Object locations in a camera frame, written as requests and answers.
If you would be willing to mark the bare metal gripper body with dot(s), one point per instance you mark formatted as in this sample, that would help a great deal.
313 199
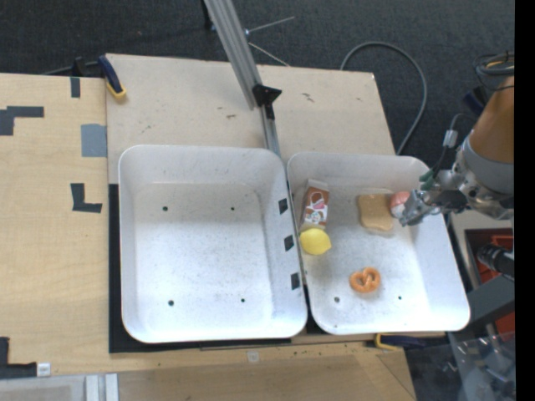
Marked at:
455 196

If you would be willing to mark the tan bread slice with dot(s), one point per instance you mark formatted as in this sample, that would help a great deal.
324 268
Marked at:
375 212

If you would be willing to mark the black cylinder on white bracket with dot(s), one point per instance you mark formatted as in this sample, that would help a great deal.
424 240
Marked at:
497 259

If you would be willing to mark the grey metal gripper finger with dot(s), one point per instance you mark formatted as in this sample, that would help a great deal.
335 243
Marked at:
414 211

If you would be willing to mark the pink and white toy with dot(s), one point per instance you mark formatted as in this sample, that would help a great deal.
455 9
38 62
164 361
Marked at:
399 202

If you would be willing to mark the yellow lemon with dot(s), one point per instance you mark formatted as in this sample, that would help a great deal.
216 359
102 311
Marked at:
314 241

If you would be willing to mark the brown carton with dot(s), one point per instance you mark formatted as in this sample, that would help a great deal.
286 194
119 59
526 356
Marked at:
314 205

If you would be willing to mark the orange pretzel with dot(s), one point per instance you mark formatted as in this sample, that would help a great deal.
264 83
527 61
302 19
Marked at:
364 281

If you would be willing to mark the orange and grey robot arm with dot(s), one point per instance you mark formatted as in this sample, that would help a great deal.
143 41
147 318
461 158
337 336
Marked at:
495 140

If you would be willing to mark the white plastic tray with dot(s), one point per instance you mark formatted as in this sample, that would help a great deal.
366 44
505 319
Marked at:
200 257
401 265

